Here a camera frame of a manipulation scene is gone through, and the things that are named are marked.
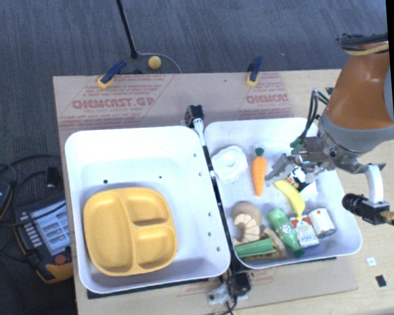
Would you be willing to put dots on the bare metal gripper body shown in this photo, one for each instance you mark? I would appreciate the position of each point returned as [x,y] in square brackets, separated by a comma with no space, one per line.
[319,154]

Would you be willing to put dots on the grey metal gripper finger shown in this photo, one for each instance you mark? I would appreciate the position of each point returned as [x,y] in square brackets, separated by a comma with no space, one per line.
[279,169]
[313,176]

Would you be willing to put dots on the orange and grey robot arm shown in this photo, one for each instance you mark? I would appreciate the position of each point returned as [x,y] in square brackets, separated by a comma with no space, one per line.
[359,100]

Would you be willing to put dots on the black and white packet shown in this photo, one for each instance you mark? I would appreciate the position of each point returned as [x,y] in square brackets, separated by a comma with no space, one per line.
[300,179]

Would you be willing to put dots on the orange carrot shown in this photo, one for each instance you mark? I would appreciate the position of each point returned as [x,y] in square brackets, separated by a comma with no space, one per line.
[259,175]

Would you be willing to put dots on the yellow banana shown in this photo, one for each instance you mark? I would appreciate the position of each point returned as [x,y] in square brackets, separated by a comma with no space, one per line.
[293,196]

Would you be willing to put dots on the white plastic tray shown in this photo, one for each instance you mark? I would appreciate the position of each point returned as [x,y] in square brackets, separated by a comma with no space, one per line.
[139,151]
[273,137]

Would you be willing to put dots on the white can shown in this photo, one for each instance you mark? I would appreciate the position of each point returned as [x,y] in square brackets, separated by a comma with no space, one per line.
[322,223]

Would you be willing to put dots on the brown round bread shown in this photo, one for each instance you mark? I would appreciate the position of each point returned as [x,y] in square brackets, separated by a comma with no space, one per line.
[248,207]

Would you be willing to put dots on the white fried egg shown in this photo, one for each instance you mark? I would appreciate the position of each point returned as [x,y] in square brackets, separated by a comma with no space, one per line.
[229,162]

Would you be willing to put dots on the red and white carton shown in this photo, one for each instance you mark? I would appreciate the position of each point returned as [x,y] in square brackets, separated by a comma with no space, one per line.
[306,234]

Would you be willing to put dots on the green bottle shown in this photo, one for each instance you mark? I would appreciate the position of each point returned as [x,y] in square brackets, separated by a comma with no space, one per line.
[284,229]

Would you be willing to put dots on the tan croissant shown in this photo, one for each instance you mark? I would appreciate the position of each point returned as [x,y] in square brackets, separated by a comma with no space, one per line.
[248,225]

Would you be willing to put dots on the green celery stick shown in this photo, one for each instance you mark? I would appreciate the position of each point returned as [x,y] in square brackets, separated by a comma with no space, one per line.
[255,248]

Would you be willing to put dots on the yellow divided plate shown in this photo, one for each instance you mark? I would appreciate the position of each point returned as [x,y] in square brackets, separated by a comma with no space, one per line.
[128,230]

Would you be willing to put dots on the brown cardboard board red print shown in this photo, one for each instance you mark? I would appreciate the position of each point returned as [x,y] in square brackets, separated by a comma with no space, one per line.
[118,105]

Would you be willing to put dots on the black cylinder on white bracket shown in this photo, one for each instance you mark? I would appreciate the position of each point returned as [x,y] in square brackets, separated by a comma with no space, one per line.
[365,204]

